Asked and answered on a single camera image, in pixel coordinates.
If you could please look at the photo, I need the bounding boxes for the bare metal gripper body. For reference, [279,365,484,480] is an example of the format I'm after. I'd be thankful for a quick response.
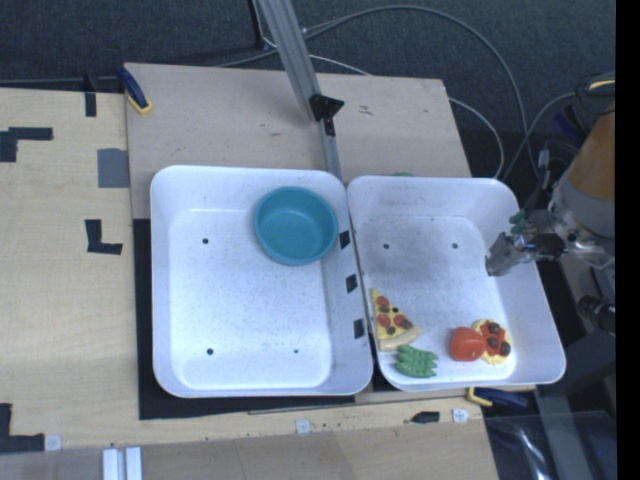
[520,216,615,266]

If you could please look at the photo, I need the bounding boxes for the white plastic tray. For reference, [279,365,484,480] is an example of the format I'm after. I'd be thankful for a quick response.
[345,174,568,394]
[149,164,375,400]

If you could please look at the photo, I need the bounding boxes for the yellow tart with dark berries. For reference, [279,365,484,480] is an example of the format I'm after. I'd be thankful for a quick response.
[470,318,513,368]

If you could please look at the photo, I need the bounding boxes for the red tomato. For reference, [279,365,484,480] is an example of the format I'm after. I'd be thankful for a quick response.
[448,325,486,363]

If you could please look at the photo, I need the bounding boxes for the yellow pizza slice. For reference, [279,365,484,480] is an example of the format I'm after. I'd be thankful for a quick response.
[369,287,423,354]

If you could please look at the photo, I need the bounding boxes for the green pea pods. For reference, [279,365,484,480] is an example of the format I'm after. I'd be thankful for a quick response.
[394,343,440,380]

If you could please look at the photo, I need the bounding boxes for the teal bowl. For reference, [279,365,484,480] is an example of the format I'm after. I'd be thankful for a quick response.
[252,185,340,268]

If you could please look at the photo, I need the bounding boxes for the pale wood board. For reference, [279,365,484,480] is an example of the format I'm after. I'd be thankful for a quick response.
[123,62,487,422]

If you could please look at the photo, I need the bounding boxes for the black cylinder on white bracket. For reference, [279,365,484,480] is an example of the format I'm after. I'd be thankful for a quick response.
[577,293,617,335]

